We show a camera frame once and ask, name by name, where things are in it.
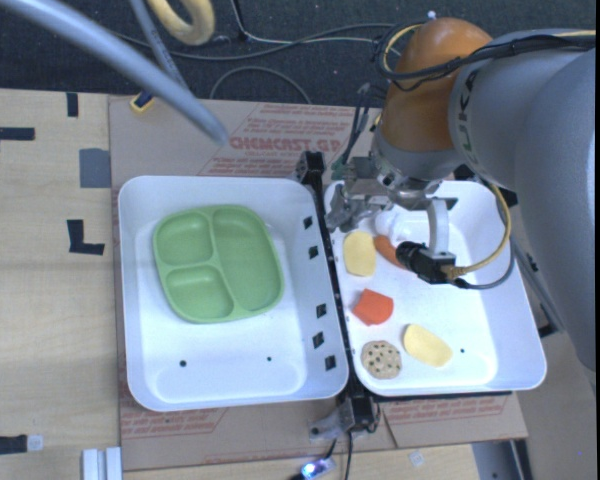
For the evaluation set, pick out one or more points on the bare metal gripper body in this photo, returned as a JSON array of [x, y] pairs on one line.
[[375, 180]]

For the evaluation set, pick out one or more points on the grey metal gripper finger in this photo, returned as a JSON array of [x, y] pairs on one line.
[[336, 213], [364, 212]]

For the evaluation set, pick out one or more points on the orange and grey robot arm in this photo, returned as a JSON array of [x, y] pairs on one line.
[[525, 133]]

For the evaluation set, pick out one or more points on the yellow potato slice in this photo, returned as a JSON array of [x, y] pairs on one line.
[[359, 254]]

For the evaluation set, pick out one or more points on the orange carrot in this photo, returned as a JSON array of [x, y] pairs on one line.
[[386, 249]]

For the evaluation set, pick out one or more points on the thin black rod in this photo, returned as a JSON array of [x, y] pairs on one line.
[[338, 298]]

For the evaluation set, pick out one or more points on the orange cheese wedge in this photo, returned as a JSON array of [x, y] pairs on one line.
[[373, 308]]

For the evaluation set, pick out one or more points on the green divided plate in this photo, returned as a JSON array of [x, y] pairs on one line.
[[220, 263]]

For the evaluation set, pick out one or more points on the white plastic tray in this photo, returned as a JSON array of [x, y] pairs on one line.
[[230, 358], [460, 313]]

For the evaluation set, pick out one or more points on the yellow oval chip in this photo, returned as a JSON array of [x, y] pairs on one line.
[[426, 346]]

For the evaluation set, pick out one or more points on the chocolate chip biscuit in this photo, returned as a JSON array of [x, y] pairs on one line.
[[381, 360]]

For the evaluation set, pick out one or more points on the brown cardboard board, red print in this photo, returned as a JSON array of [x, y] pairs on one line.
[[180, 138]]

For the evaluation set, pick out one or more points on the black cylinder on white bracket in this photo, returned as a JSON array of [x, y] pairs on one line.
[[425, 262]]

